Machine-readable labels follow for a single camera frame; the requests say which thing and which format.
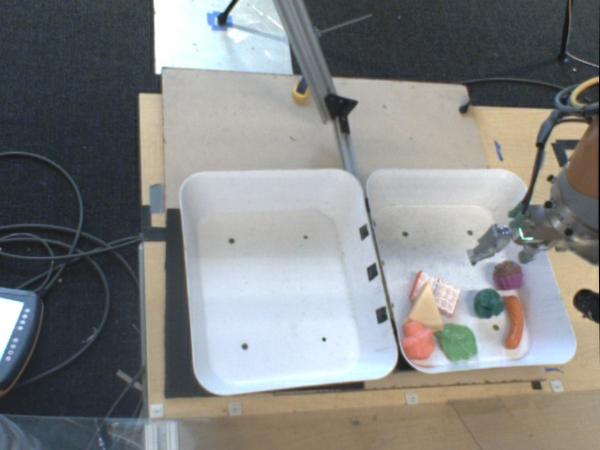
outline green light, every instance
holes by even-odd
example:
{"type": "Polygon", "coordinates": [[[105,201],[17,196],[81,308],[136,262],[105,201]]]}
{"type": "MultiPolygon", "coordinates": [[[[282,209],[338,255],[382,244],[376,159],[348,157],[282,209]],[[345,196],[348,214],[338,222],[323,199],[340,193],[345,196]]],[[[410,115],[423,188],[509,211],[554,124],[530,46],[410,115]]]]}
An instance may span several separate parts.
{"type": "Polygon", "coordinates": [[[525,235],[523,234],[523,229],[521,229],[520,227],[518,228],[518,236],[520,236],[520,237],[521,237],[521,240],[523,240],[524,242],[527,242],[527,241],[533,240],[533,237],[532,237],[532,236],[525,236],[525,235]]]}

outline white tray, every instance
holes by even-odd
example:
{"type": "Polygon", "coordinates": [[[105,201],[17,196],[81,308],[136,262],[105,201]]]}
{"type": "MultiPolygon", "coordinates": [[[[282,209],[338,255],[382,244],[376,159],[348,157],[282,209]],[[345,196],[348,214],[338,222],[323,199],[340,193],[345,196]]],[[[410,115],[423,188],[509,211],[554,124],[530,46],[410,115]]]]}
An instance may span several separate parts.
{"type": "Polygon", "coordinates": [[[549,365],[573,357],[575,335],[546,253],[522,265],[523,288],[517,295],[525,333],[517,349],[508,351],[503,346],[506,312],[490,320],[474,315],[474,295],[494,287],[494,266],[504,260],[516,262],[519,247],[510,244],[475,267],[467,249],[477,245],[477,238],[492,223],[508,223],[508,211],[525,190],[516,175],[503,170],[380,170],[368,179],[371,216],[399,333],[411,309],[408,295],[414,277],[424,270],[462,290],[455,316],[443,319],[471,327],[477,341],[478,354],[460,362],[450,362],[436,342],[429,359],[407,358],[416,369],[440,373],[549,365]],[[500,329],[494,330],[494,324],[500,329]]]}
{"type": "Polygon", "coordinates": [[[201,172],[184,182],[180,204],[193,366],[204,388],[233,395],[394,369],[398,346],[382,278],[369,279],[368,268],[379,269],[355,178],[201,172]]]}

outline blue tape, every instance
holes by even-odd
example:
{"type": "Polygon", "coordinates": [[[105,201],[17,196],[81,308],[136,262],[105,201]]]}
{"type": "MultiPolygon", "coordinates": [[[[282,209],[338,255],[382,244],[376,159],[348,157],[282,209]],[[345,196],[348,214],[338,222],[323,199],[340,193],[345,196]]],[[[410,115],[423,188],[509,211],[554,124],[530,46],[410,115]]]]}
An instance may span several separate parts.
{"type": "Polygon", "coordinates": [[[220,11],[211,11],[209,13],[206,14],[206,20],[208,21],[208,24],[210,25],[210,27],[213,30],[227,30],[228,28],[233,27],[233,18],[231,15],[227,16],[227,21],[225,22],[224,25],[219,25],[217,18],[218,16],[221,14],[220,11]]]}
{"type": "Polygon", "coordinates": [[[503,153],[501,152],[500,144],[494,140],[494,146],[496,147],[496,155],[498,156],[498,159],[500,161],[504,161],[503,153]]]}

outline toy food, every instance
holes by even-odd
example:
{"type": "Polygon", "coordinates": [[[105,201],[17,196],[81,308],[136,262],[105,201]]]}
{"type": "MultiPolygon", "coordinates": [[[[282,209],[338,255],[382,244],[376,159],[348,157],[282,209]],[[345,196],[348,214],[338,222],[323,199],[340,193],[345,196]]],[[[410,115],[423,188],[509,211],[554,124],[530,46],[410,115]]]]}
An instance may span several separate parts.
{"type": "Polygon", "coordinates": [[[498,292],[484,289],[475,296],[475,315],[480,319],[489,319],[500,315],[504,310],[504,303],[498,292]]]}
{"type": "Polygon", "coordinates": [[[436,332],[435,337],[440,342],[443,352],[448,360],[469,360],[477,355],[477,343],[471,328],[464,325],[449,323],[443,330],[436,332]]]}
{"type": "Polygon", "coordinates": [[[419,293],[406,322],[420,322],[434,330],[442,330],[443,322],[431,286],[426,283],[419,293]]]}
{"type": "Polygon", "coordinates": [[[494,267],[494,283],[498,290],[514,290],[523,283],[523,272],[518,263],[507,260],[494,267]]]}
{"type": "Polygon", "coordinates": [[[401,340],[404,354],[411,360],[428,358],[435,350],[433,330],[420,322],[404,323],[404,338],[401,340]]]}
{"type": "Polygon", "coordinates": [[[518,347],[518,344],[523,337],[523,307],[513,295],[504,298],[504,306],[506,312],[510,318],[510,326],[508,328],[508,335],[504,341],[504,346],[507,349],[513,350],[518,347]]]}
{"type": "Polygon", "coordinates": [[[442,315],[445,315],[446,317],[452,317],[457,308],[460,290],[440,280],[439,278],[433,277],[423,271],[419,271],[419,273],[416,274],[414,283],[412,284],[409,298],[412,300],[417,298],[426,283],[431,286],[433,295],[435,296],[435,301],[442,315]]]}

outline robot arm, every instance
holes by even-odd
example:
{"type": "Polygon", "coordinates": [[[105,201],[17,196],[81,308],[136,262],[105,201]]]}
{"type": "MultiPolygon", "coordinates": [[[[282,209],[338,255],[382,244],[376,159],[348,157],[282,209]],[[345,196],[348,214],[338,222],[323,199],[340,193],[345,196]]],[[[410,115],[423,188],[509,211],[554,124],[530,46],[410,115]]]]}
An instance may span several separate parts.
{"type": "Polygon", "coordinates": [[[533,260],[539,251],[555,248],[571,250],[589,263],[598,264],[598,104],[584,106],[573,100],[581,86],[567,88],[557,96],[557,110],[540,128],[538,156],[528,193],[509,214],[512,220],[508,226],[492,225],[479,239],[479,245],[468,250],[473,265],[511,241],[522,246],[518,255],[522,263],[533,260]],[[569,90],[570,105],[567,105],[563,99],[569,97],[566,95],[569,90]],[[549,133],[562,118],[573,113],[592,121],[569,162],[553,180],[550,198],[543,205],[530,205],[549,133]]]}

